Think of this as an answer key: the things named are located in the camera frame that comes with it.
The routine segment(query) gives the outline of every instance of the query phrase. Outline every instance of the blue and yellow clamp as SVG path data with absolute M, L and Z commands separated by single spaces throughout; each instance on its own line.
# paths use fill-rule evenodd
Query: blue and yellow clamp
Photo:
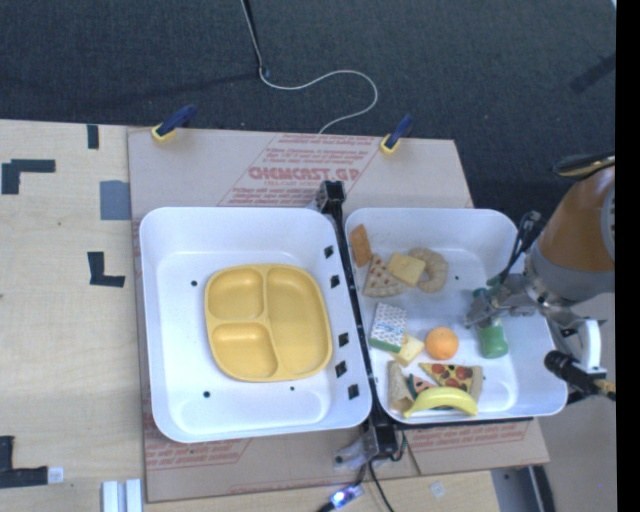
M 198 113 L 195 105 L 186 105 L 175 114 L 151 129 L 151 135 L 158 142 L 165 142 L 176 134 L 176 128 L 186 127 Z
M 380 151 L 385 155 L 391 155 L 398 149 L 400 137 L 408 137 L 413 129 L 413 117 L 407 114 L 402 118 L 396 129 L 388 134 L 380 143 Z

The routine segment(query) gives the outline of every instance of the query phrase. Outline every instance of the black fabric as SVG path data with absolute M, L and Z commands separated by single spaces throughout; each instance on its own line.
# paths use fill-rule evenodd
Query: black fabric
M 550 165 L 615 147 L 611 0 L 250 1 L 270 79 L 367 74 L 376 107 L 327 133 L 454 139 L 476 207 L 549 216 L 569 186 Z M 0 118 L 317 132 L 365 108 L 340 75 L 300 92 L 257 75 L 242 0 L 0 2 Z

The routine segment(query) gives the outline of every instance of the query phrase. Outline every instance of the yellow banana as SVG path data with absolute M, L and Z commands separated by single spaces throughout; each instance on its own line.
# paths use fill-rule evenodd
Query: yellow banana
M 473 397 L 466 391 L 451 386 L 428 388 L 421 391 L 413 405 L 403 414 L 405 418 L 408 418 L 414 412 L 442 406 L 455 407 L 470 416 L 478 414 L 478 404 Z

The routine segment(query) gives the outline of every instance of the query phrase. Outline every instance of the pizza slice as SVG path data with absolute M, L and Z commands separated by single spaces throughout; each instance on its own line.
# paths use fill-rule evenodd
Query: pizza slice
M 389 273 L 384 260 L 378 254 L 374 254 L 369 264 L 362 294 L 368 297 L 388 297 L 398 295 L 405 289 L 406 285 Z
M 440 386 L 460 388 L 478 401 L 483 380 L 481 366 L 442 363 L 419 363 L 419 366 Z

